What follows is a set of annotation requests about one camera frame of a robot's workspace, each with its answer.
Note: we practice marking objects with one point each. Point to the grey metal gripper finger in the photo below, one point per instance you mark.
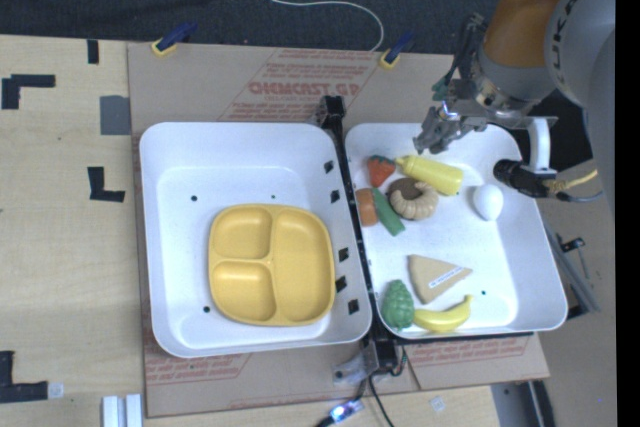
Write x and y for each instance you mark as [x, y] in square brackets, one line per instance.
[446, 137]
[427, 132]

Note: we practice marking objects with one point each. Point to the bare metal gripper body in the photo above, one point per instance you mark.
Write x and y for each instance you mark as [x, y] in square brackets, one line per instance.
[475, 110]

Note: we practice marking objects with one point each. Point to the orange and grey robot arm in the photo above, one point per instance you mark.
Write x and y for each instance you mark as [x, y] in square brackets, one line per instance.
[525, 20]

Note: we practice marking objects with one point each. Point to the yellow mustard bottle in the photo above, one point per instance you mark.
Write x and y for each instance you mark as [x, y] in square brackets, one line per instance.
[432, 172]

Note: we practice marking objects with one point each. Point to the red strawberry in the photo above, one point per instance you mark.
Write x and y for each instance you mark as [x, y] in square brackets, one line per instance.
[380, 171]

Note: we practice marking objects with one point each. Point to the brown doughnut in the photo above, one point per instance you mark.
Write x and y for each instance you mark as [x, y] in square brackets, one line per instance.
[400, 189]

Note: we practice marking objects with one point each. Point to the white egg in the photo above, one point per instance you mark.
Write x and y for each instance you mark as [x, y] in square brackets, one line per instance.
[488, 201]

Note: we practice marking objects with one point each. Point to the white plastic tray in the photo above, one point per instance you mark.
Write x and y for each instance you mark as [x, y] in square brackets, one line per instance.
[450, 235]
[250, 165]

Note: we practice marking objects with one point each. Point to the orange toy vegetable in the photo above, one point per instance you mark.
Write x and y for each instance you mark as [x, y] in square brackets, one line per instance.
[366, 210]

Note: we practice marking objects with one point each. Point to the tan triangular bread slice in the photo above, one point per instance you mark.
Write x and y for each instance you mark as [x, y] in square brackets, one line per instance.
[432, 277]

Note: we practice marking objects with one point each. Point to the green grapes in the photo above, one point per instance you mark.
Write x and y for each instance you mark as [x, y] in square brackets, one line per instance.
[397, 305]

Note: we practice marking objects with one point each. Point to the yellow banana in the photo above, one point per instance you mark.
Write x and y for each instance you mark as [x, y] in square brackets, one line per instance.
[442, 319]

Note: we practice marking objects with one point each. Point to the yellow divided plate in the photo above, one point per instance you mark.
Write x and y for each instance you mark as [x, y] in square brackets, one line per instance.
[272, 265]

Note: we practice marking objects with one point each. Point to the brown cardboard board red print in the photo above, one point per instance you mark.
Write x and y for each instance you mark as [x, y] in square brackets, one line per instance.
[210, 85]

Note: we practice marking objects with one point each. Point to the black cylinder on white bracket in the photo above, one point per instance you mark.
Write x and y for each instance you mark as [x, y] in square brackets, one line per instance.
[522, 177]

